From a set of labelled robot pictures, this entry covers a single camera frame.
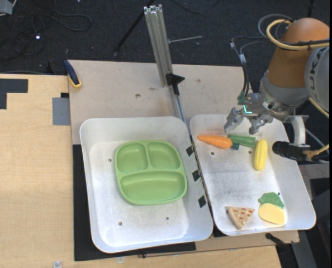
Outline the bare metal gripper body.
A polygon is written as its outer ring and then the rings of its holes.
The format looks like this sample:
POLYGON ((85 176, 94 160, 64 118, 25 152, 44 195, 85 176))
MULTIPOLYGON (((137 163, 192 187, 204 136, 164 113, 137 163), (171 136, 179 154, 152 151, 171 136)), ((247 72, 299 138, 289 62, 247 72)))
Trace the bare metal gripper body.
POLYGON ((244 101, 244 113, 247 117, 270 116, 284 122, 294 110, 294 106, 286 105, 265 92, 249 93, 244 101))

